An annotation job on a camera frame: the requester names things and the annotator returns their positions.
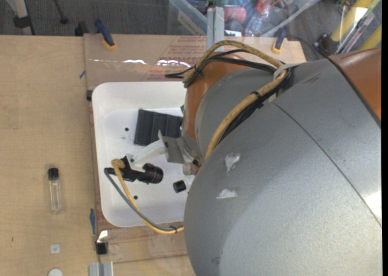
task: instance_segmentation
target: small white square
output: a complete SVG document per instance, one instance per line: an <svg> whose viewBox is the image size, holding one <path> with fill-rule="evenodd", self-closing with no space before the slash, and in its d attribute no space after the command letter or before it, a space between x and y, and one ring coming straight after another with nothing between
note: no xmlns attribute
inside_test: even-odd
<svg viewBox="0 0 388 276"><path fill-rule="evenodd" d="M50 251L52 254L58 254L61 252L61 244L51 244Z"/></svg>

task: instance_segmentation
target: wooden table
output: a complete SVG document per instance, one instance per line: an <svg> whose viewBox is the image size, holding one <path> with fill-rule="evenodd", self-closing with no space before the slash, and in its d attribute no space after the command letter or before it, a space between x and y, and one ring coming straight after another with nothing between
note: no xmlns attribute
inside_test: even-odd
<svg viewBox="0 0 388 276"><path fill-rule="evenodd" d="M83 38L0 36L1 275L47 275L52 268L88 275L99 260L84 71ZM65 202L60 214L50 211L53 166ZM114 271L194 275L187 256L117 263Z"/></svg>

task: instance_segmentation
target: black cap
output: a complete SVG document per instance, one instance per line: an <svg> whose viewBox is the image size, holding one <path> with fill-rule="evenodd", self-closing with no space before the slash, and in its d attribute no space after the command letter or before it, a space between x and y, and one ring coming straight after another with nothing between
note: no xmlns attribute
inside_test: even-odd
<svg viewBox="0 0 388 276"><path fill-rule="evenodd" d="M58 168L50 168L48 171L48 179L49 180L56 180L59 178L59 171Z"/></svg>
<svg viewBox="0 0 388 276"><path fill-rule="evenodd" d="M179 180L173 184L174 190L176 193L186 190L186 185L183 180Z"/></svg>

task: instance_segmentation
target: yellow tube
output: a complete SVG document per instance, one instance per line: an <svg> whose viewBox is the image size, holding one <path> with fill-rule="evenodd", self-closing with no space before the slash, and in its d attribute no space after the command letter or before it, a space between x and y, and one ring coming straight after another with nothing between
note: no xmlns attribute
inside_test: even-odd
<svg viewBox="0 0 388 276"><path fill-rule="evenodd" d="M376 45L381 41L382 32L383 28L380 24L380 26L376 28L376 30L364 41L364 43L361 44L358 50L367 50L376 47Z"/></svg>
<svg viewBox="0 0 388 276"><path fill-rule="evenodd" d="M352 6L348 14L345 16L343 22L341 22L338 27L332 32L330 35L330 38L334 42L339 42L340 39L342 38L343 34L347 33L347 31L350 29L350 27L353 25L355 22L355 17L356 17L356 12L357 8L359 7L367 7L368 4L372 0L357 0L356 3Z"/></svg>

